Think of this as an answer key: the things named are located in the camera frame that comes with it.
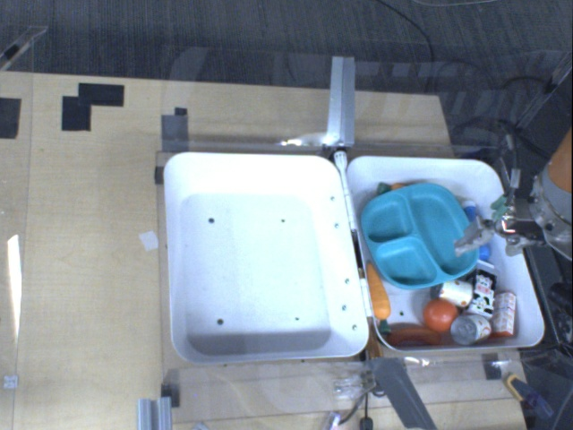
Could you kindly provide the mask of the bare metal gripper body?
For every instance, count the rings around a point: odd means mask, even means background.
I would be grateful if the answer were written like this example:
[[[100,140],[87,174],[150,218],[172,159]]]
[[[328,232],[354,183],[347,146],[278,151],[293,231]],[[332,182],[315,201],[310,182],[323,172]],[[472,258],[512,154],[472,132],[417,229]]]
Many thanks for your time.
[[[494,231],[506,240],[508,255],[529,246],[549,246],[572,260],[570,202],[555,206],[544,197],[514,199],[507,211],[494,221]]]

